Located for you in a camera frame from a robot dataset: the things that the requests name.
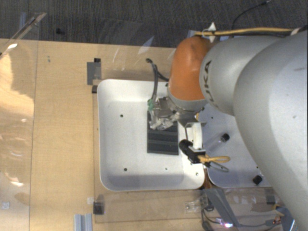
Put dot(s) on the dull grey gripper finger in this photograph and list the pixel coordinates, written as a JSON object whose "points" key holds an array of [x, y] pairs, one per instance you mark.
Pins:
{"points": [[168, 124], [154, 123]]}

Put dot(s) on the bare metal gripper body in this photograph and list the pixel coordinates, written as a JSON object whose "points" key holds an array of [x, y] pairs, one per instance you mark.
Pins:
{"points": [[168, 109]]}

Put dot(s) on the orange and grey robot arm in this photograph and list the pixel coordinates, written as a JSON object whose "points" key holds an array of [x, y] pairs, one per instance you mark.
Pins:
{"points": [[252, 85]]}

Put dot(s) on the dark grey ribbed block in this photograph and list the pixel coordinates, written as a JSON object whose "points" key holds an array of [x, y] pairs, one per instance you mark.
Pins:
{"points": [[163, 143]]}

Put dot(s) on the clear plastic bottle black cap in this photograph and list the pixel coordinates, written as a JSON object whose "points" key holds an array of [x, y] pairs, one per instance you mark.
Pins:
{"points": [[217, 142]]}

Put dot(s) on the small black cube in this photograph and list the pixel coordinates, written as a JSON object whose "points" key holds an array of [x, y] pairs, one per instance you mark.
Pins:
{"points": [[257, 179]]}

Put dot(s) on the black cylinder on white bracket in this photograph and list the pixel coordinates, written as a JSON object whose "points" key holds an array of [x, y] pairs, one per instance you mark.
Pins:
{"points": [[196, 138]]}

